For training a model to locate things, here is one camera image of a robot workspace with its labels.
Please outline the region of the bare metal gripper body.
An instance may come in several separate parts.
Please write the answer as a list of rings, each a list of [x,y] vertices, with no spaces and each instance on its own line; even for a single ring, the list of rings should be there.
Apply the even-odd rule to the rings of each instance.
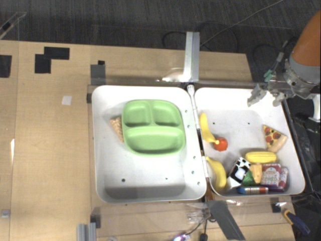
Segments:
[[[316,96],[316,84],[308,83],[298,77],[291,69],[282,71],[268,70],[265,73],[267,90],[273,92],[283,92],[287,98],[298,96],[302,99],[313,99]]]

